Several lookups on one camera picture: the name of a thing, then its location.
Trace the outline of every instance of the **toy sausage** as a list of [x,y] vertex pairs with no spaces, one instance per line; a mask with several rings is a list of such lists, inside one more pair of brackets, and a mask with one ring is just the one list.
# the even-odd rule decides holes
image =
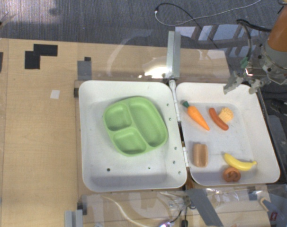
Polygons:
[[210,108],[209,114],[210,114],[212,120],[214,121],[214,123],[216,123],[218,127],[223,129],[224,131],[227,131],[229,129],[229,126],[218,117],[218,115],[215,111],[215,108]]
[[224,170],[223,173],[223,178],[225,179],[226,182],[237,182],[241,178],[240,172],[234,168],[234,167],[229,167]]

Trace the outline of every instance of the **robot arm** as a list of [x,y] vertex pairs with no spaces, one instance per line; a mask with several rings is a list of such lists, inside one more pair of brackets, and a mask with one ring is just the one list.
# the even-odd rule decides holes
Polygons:
[[283,1],[284,7],[262,46],[261,54],[258,58],[251,57],[246,63],[242,61],[243,74],[234,72],[224,87],[224,93],[235,89],[243,80],[249,82],[252,94],[270,82],[287,84],[287,0]]

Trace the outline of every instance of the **green plate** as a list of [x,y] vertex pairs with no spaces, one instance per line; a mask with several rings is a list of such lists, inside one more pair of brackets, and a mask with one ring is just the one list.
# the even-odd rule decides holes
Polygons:
[[167,127],[154,104],[140,96],[107,107],[103,120],[119,153],[135,156],[164,145]]

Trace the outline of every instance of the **white cable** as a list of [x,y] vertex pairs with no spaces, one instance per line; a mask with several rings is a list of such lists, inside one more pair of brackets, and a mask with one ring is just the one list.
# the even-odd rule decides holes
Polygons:
[[169,81],[169,86],[170,86],[170,89],[171,89],[172,95],[173,95],[173,101],[174,101],[177,121],[180,122],[180,115],[179,115],[179,110],[178,110],[178,102],[177,102],[176,91],[175,91],[175,89],[176,89],[176,82],[175,82],[175,80],[170,80]]
[[227,12],[231,12],[231,11],[234,11],[234,10],[238,10],[238,9],[245,9],[245,8],[248,8],[248,7],[250,7],[250,6],[253,6],[253,5],[259,3],[260,1],[262,1],[262,0],[258,0],[258,1],[254,2],[254,3],[252,3],[252,4],[249,4],[249,5],[246,5],[246,6],[243,6],[243,7],[239,7],[239,8],[229,9],[229,10],[227,10],[227,11],[223,11],[223,12],[220,12],[220,13],[215,13],[215,14],[212,14],[212,15],[206,15],[206,16],[201,16],[201,17],[195,17],[195,18],[192,18],[192,19],[189,19],[189,20],[187,20],[187,21],[184,21],[184,22],[181,22],[181,23],[178,23],[178,24],[174,24],[174,25],[169,25],[169,24],[166,24],[166,23],[161,22],[161,21],[157,18],[157,12],[158,12],[158,11],[155,11],[154,13],[155,13],[155,18],[156,18],[156,20],[157,20],[159,23],[161,23],[162,25],[166,25],[166,26],[179,26],[179,25],[183,25],[183,24],[185,24],[185,23],[191,22],[191,21],[193,21],[193,20],[197,20],[197,19],[201,19],[201,18],[207,18],[207,17],[213,17],[213,16],[221,15],[221,14],[224,14],[224,13],[227,13]]
[[0,30],[16,16],[16,14],[14,14],[10,16],[9,18],[5,19],[8,14],[9,14],[9,11],[7,11],[5,15],[0,19]]

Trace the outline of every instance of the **white tray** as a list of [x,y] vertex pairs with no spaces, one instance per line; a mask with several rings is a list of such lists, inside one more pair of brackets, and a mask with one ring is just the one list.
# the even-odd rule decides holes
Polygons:
[[[183,134],[193,179],[201,185],[259,184],[276,182],[280,175],[267,126],[256,94],[250,95],[248,87],[223,93],[223,84],[181,83],[176,88]],[[210,131],[195,123],[181,105],[187,100],[195,105],[207,121]],[[212,121],[208,109],[217,112],[227,106],[234,112],[229,130],[223,131]],[[209,164],[205,168],[193,165],[192,147],[194,143],[208,146]],[[223,154],[227,152],[241,160],[256,160],[257,165],[248,172],[241,172],[240,181],[227,183],[222,173],[228,167]]]
[[[132,96],[151,100],[169,133],[162,147],[127,157],[114,148],[102,115],[110,104]],[[169,189],[187,178],[171,90],[163,83],[86,81],[79,89],[82,174],[95,192]]]

